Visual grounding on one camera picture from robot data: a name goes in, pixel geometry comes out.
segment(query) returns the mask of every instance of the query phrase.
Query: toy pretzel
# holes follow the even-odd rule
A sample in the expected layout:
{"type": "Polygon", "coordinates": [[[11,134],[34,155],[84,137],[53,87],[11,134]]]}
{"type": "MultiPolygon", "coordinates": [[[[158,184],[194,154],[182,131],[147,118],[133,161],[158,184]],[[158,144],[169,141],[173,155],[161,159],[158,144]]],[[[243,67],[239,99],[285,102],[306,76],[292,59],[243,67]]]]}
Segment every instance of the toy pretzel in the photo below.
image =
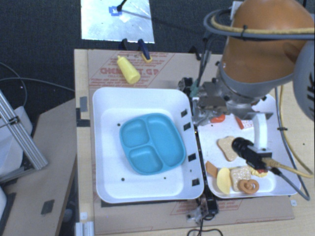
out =
{"type": "Polygon", "coordinates": [[[259,183],[256,180],[242,179],[238,182],[238,188],[246,194],[256,193],[259,189],[259,183]]]}

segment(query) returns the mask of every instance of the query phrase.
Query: metal frame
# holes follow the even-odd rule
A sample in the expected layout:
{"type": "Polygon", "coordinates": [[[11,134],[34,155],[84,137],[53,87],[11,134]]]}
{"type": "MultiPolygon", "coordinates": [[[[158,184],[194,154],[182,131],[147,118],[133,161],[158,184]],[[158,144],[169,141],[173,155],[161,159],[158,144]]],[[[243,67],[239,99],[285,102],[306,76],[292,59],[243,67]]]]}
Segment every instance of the metal frame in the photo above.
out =
{"type": "MultiPolygon", "coordinates": [[[[4,125],[0,128],[7,126],[12,133],[15,140],[19,143],[26,157],[35,170],[40,170],[48,164],[47,159],[37,148],[31,136],[27,133],[24,126],[21,124],[19,118],[15,115],[13,108],[0,90],[0,118],[2,118],[4,125]]],[[[7,175],[0,177],[0,183],[7,182],[14,178],[23,176],[32,172],[33,169],[24,170],[21,167],[15,171],[8,173],[7,175]]]]}

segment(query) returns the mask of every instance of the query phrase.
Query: dark floor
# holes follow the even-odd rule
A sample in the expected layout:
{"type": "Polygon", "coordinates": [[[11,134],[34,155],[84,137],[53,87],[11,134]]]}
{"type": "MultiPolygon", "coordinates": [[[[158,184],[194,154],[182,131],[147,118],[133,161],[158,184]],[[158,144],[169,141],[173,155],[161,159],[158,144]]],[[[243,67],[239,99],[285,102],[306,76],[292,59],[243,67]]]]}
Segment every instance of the dark floor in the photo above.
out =
{"type": "MultiPolygon", "coordinates": [[[[233,0],[149,0],[155,44],[150,51],[202,50],[202,21],[212,10],[227,8],[233,0]]],[[[315,0],[308,0],[310,13],[315,0]]],[[[0,0],[0,62],[21,77],[35,78],[74,88],[73,50],[117,49],[117,42],[81,39],[80,0],[0,0]]],[[[215,53],[223,46],[213,47],[215,53]]],[[[0,79],[14,77],[0,66],[0,79]]],[[[26,82],[26,111],[32,122],[39,114],[74,97],[74,93],[35,82],[26,82]]],[[[0,82],[0,89],[16,108],[24,102],[18,81],[0,82]]]]}

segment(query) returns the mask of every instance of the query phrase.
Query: silver metal plate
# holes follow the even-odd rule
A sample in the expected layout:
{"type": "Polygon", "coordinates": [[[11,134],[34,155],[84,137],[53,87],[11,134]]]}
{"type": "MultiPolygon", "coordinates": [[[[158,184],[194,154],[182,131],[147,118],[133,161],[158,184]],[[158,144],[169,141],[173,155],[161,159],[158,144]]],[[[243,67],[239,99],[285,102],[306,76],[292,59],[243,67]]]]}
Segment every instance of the silver metal plate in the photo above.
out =
{"type": "Polygon", "coordinates": [[[81,0],[82,39],[154,43],[149,0],[81,0]]]}

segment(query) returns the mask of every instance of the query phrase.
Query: blue plate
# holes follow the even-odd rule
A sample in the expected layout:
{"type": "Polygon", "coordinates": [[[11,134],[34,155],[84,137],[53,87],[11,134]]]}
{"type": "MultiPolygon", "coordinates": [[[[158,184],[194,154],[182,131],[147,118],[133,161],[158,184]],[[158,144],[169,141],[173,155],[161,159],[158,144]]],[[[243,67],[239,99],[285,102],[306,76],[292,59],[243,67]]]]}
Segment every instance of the blue plate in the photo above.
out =
{"type": "Polygon", "coordinates": [[[148,114],[127,121],[120,128],[120,140],[132,168],[143,175],[173,169],[186,157],[176,126],[163,114],[148,114]]]}

